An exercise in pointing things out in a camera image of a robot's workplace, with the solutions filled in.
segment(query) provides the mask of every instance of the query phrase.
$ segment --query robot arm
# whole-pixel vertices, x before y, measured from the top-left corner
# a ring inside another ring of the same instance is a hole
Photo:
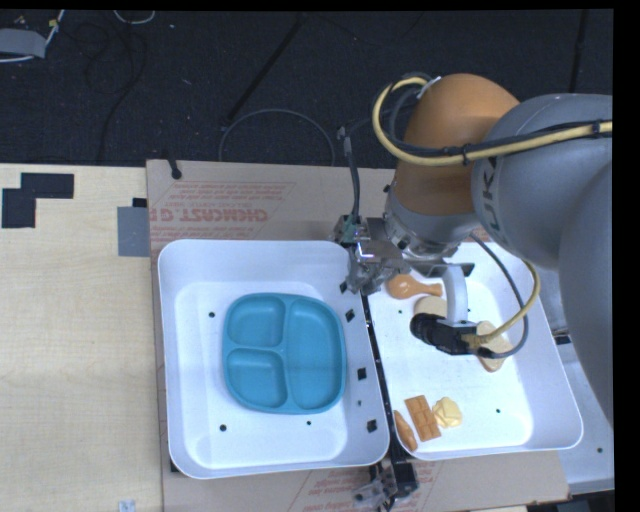
[[[380,118],[402,87],[419,99],[398,140]],[[411,269],[441,277],[446,258],[484,227],[534,274],[534,266],[558,273],[570,337],[613,425],[611,118],[611,96],[520,103],[470,74],[413,75],[387,86],[372,122],[398,164],[382,219],[357,219],[344,244],[352,248],[349,288],[374,293]]]

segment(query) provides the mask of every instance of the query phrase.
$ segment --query white cable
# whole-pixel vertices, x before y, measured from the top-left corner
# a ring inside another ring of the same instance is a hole
[[[149,23],[155,17],[156,11],[151,11],[151,14],[149,15],[148,18],[145,18],[144,20],[137,20],[137,21],[131,21],[123,18],[122,16],[120,16],[118,11],[116,10],[113,11],[113,14],[115,14],[116,18],[118,18],[122,23],[128,23],[129,25],[144,25],[145,23]]]
[[[60,12],[58,13],[58,17],[55,19],[55,23],[53,24],[53,26],[51,27],[51,30],[49,31],[49,35],[47,36],[47,40],[44,43],[44,47],[47,48],[49,46],[49,43],[53,40],[53,36],[58,32],[58,30],[60,30],[60,21],[62,20],[62,17],[64,16],[64,12],[66,11],[66,9],[60,9]],[[23,57],[12,57],[9,59],[0,59],[0,64],[10,64],[10,63],[14,63],[14,62],[25,62],[28,60],[33,59],[33,55],[25,55]]]

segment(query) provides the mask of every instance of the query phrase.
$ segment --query blue plate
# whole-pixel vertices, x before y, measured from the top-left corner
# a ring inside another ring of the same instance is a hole
[[[311,297],[255,293],[236,300],[224,322],[222,361],[229,392],[253,409],[319,413],[344,393],[342,324]]]

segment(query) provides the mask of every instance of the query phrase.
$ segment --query yellow cable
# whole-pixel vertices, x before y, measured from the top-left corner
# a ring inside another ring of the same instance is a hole
[[[471,349],[477,349],[480,345],[484,345],[489,343],[494,338],[497,338],[501,334],[505,333],[507,330],[511,329],[515,325],[516,322],[521,320],[524,315],[528,313],[533,306],[534,302],[540,295],[540,276],[536,271],[535,267],[529,263],[528,261],[524,261],[523,263],[527,266],[531,275],[533,276],[533,290],[531,291],[531,297],[526,302],[526,304],[518,311],[511,319],[507,320],[504,324],[498,327],[496,330],[487,333],[487,334],[463,334],[461,336],[463,341],[466,341],[469,344]]]
[[[538,137],[522,141],[522,142],[512,142],[508,144],[503,144],[502,146],[496,146],[494,148],[482,149],[476,151],[469,151],[465,155],[451,155],[451,156],[416,156],[411,153],[407,153],[406,151],[401,150],[397,146],[391,142],[384,133],[382,126],[380,125],[380,110],[382,108],[382,103],[386,99],[387,95],[399,89],[400,87],[404,87],[406,85],[422,85],[425,86],[427,84],[427,80],[422,77],[409,77],[397,82],[393,88],[391,85],[388,85],[378,96],[374,105],[373,105],[373,113],[372,113],[372,123],[373,123],[373,131],[376,134],[376,137],[380,141],[380,143],[389,151],[392,155],[399,158],[400,160],[404,160],[405,162],[416,164],[416,165],[425,165],[429,167],[439,167],[446,166],[452,164],[461,164],[465,161],[473,161],[479,160],[481,158],[488,158],[492,156],[500,156],[506,155],[509,153],[515,153],[517,151],[524,151],[527,149],[533,149],[541,146],[546,146],[549,144],[553,144],[555,142],[563,142],[566,140],[577,139],[580,137],[591,136],[594,135],[593,125],[585,124],[583,126],[576,126],[573,128],[567,128],[566,130],[561,130],[556,133],[549,133],[540,135]],[[600,124],[600,133],[611,133],[613,132],[613,121],[607,121]]]

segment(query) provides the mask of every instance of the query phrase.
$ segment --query white tray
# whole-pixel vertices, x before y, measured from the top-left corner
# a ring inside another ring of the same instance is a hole
[[[371,465],[384,457],[390,434],[362,302],[340,291],[347,265],[347,252],[327,241],[179,240],[162,250],[169,452],[181,472],[207,479]],[[221,350],[225,314],[237,298],[257,292],[320,299],[340,317],[347,378],[342,398],[329,410],[255,411],[228,392]],[[350,310],[354,316],[347,321]]]
[[[526,302],[533,285],[529,270],[495,243],[487,245],[505,264]],[[518,311],[504,274],[478,244],[461,244],[449,261],[475,263],[466,280],[469,320],[486,320],[497,327]],[[422,282],[440,282],[413,275]],[[463,415],[460,426],[440,429],[438,438],[420,442],[416,436],[416,458],[565,449],[580,441],[580,412],[539,300],[528,314],[524,347],[489,373],[473,355],[451,356],[411,335],[409,322],[419,298],[397,300],[386,290],[369,297],[391,407],[409,420],[406,398],[425,395],[433,407],[448,396]],[[515,345],[521,333],[518,322],[505,337]]]

